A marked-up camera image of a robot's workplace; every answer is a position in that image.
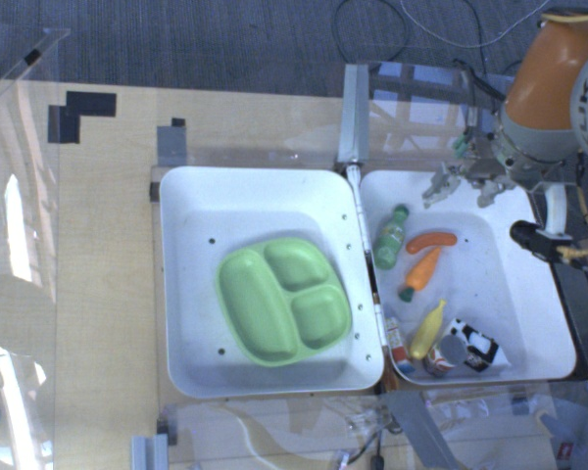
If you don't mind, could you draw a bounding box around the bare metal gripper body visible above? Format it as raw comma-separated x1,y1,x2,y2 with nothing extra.
459,137,522,189

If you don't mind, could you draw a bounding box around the orange sausage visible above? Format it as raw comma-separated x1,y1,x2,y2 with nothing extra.
405,231,459,256

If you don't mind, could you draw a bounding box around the green plastic bottle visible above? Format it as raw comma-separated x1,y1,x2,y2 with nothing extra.
371,204,412,271

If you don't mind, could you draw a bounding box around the orange carrot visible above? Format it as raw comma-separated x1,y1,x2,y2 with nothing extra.
397,246,444,304

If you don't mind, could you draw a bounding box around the white plastic tray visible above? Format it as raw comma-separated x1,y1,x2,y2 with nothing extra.
158,164,386,400
359,168,579,387

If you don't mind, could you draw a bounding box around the yellow banana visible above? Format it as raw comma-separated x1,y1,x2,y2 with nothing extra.
409,298,449,361

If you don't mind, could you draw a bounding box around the black and white carton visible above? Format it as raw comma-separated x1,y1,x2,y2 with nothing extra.
442,317,501,374

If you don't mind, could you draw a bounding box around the orange and white can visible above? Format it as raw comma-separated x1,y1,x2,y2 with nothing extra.
422,333,469,378

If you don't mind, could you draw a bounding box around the green divided plate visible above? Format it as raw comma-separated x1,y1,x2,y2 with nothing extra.
216,237,354,368

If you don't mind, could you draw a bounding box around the pale wood board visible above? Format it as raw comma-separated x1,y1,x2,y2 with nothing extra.
0,76,588,470

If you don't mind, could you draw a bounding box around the black cylinder on white bracket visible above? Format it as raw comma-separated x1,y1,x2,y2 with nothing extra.
509,183,577,264

